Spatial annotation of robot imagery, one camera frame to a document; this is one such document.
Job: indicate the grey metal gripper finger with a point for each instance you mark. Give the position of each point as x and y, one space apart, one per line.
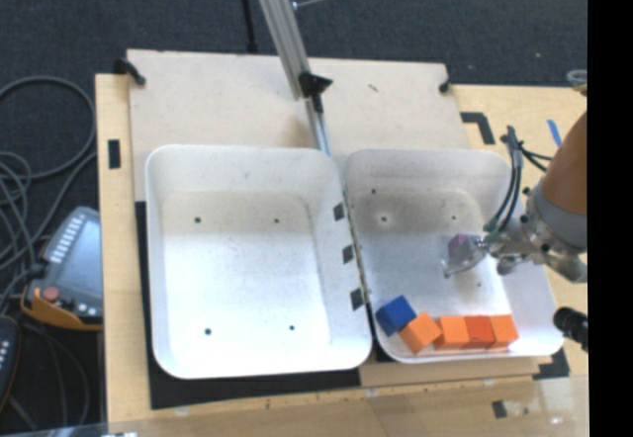
479 243
457 264

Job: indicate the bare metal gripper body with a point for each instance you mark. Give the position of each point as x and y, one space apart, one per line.
524 242

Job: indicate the purple cube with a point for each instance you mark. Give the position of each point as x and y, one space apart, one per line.
460 243

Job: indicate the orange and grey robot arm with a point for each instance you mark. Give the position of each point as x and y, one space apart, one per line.
566 178

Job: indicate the white plastic tray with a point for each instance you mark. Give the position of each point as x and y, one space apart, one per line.
247 267
415 267

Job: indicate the orange cube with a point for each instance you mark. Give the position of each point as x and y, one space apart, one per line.
454 332
479 331
420 332
505 329

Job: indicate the blue cube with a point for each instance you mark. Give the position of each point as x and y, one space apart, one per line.
394 315

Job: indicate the pale wood board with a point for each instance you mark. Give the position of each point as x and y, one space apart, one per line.
222 99

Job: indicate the black cylinder on white bracket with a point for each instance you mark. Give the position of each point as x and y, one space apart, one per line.
571 323

